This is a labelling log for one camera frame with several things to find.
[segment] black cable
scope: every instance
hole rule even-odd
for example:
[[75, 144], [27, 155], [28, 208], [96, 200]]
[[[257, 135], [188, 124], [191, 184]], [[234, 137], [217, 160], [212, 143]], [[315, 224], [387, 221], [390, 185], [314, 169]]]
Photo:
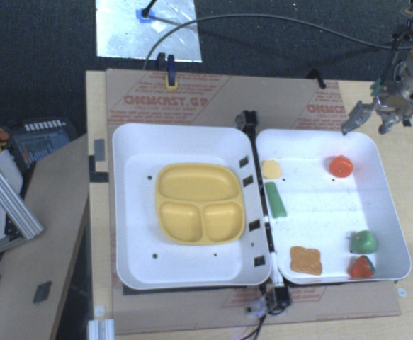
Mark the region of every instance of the black cable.
[[249, 335], [246, 335], [245, 337], [241, 338], [240, 340], [247, 340], [250, 339], [253, 335], [254, 338], [252, 340], [256, 340], [258, 336], [260, 335], [261, 328], [263, 327], [264, 320], [266, 319], [266, 315], [263, 315], [260, 319], [260, 322], [258, 323], [258, 326], [254, 331], [252, 331]]
[[203, 18], [193, 19], [191, 21], [187, 21], [187, 22], [182, 23], [182, 24], [176, 26], [175, 28], [171, 29], [168, 33], [166, 33], [160, 39], [158, 39], [158, 41], [156, 41], [156, 43], [152, 46], [151, 50], [149, 51], [149, 53], [148, 53], [148, 55], [145, 59], [145, 62], [143, 63], [143, 69], [145, 70], [147, 68], [149, 58], [151, 57], [152, 53], [156, 50], [158, 45], [160, 43], [162, 43], [165, 39], [167, 39], [171, 34], [175, 33], [176, 31], [178, 31], [180, 29], [185, 28], [186, 26], [189, 26], [189, 25], [192, 25], [192, 24], [195, 24], [195, 23], [200, 23], [202, 21], [220, 20], [220, 19], [228, 19], [228, 18], [270, 18], [270, 19], [277, 19], [277, 20], [282, 20], [282, 21], [289, 21], [291, 23], [297, 23], [297, 24], [301, 24], [301, 25], [304, 25], [304, 26], [309, 26], [311, 28], [323, 30], [323, 31], [331, 33], [333, 35], [337, 35], [340, 38], [351, 40], [355, 43], [367, 45], [369, 47], [375, 47], [375, 48], [378, 48], [378, 49], [386, 49], [386, 50], [392, 49], [391, 46], [378, 45], [378, 44], [373, 44], [371, 42], [366, 42], [365, 40], [353, 38], [349, 35], [337, 32], [335, 30], [325, 28], [323, 26], [320, 26], [320, 25], [317, 25], [317, 24], [314, 24], [314, 23], [309, 23], [308, 21], [302, 21], [302, 20], [299, 20], [299, 19], [289, 18], [287, 16], [270, 15], [270, 14], [254, 14], [254, 13], [227, 14], [227, 15], [205, 16]]
[[392, 49], [390, 51], [389, 59], [385, 65], [383, 73], [379, 77], [379, 85], [383, 85], [389, 75], [390, 69], [394, 65], [395, 58], [400, 50], [400, 43], [413, 42], [413, 30], [408, 25], [401, 25], [393, 35]]
[[284, 311], [285, 311], [284, 307], [276, 307], [276, 308], [273, 308], [271, 311], [269, 311], [268, 314], [270, 314], [272, 316], [277, 316], [277, 315], [281, 314]]

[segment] yellow divided plate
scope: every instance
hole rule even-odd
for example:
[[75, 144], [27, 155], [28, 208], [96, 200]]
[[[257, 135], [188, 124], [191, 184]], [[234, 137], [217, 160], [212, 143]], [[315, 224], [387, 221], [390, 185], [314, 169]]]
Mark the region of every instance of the yellow divided plate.
[[224, 166], [165, 166], [157, 176], [156, 207], [162, 231], [179, 244], [230, 243], [244, 231], [241, 186]]

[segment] beige table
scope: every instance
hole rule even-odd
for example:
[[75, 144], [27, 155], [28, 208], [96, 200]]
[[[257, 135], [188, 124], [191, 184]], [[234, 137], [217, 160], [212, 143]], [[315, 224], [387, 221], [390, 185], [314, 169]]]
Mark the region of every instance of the beige table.
[[[0, 339], [55, 339], [87, 221], [86, 136], [36, 164], [25, 203], [44, 231], [0, 260]], [[40, 285], [47, 299], [34, 302]]]
[[[94, 154], [94, 140], [107, 137], [106, 74], [88, 72], [86, 76], [89, 122], [89, 154]], [[345, 109], [349, 112], [359, 100], [369, 100], [369, 82], [340, 81], [339, 88]], [[378, 134], [380, 119], [374, 115], [360, 132], [370, 136], [378, 146], [392, 192], [395, 207], [404, 231], [410, 255], [412, 271], [397, 284], [404, 289], [406, 297], [400, 298], [401, 316], [369, 319], [351, 319], [302, 324], [280, 324], [264, 326], [259, 339], [413, 339], [413, 126], [395, 126], [391, 133]], [[107, 157], [96, 162], [97, 171], [107, 171]], [[90, 185], [91, 202], [91, 252], [93, 261], [93, 302], [105, 310], [96, 319], [112, 317], [111, 261], [110, 261], [110, 217], [108, 184]], [[133, 339], [239, 339], [253, 328], [231, 327], [195, 331], [172, 331], [152, 334], [117, 336], [120, 340]]]

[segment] white plastic tray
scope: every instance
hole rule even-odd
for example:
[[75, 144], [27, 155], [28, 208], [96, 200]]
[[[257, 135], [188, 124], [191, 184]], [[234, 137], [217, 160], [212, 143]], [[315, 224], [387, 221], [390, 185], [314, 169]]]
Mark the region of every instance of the white plastic tray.
[[[242, 166], [242, 159], [248, 164]], [[166, 165], [193, 162], [226, 166], [239, 178], [246, 228], [238, 240], [185, 245], [161, 231], [156, 177]], [[263, 212], [251, 145], [244, 133], [223, 127], [122, 125], [113, 134], [113, 166], [117, 270], [124, 284], [143, 290], [256, 285], [268, 278], [271, 262]], [[250, 176], [253, 183], [244, 186], [243, 180]], [[249, 224], [255, 221], [260, 227], [251, 231]]]
[[[287, 217], [270, 218], [278, 269], [299, 284], [366, 281], [347, 270], [359, 255], [350, 253], [351, 235], [370, 230], [378, 248], [368, 257], [375, 274], [367, 281], [401, 279], [411, 260], [381, 164], [368, 136], [350, 132], [264, 130], [256, 140], [259, 158], [275, 159], [282, 177], [275, 180]], [[329, 173], [329, 163], [343, 154], [354, 165], [346, 178]], [[322, 275], [290, 269], [290, 248], [321, 252]]]

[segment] cardboard sheet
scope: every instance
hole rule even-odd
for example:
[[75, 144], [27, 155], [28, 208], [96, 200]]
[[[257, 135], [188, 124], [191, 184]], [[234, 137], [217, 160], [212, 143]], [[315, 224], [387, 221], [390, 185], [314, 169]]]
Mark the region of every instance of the cardboard sheet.
[[[163, 72], [109, 70], [106, 74], [108, 157], [111, 136], [124, 123], [233, 126], [243, 110], [256, 110], [258, 130], [339, 130], [346, 112], [336, 81], [178, 73], [167, 91]], [[255, 325], [248, 304], [257, 287], [140, 292], [116, 273], [113, 164], [109, 163], [113, 318], [116, 334]], [[295, 287], [292, 305], [270, 324], [400, 315], [392, 282]]]

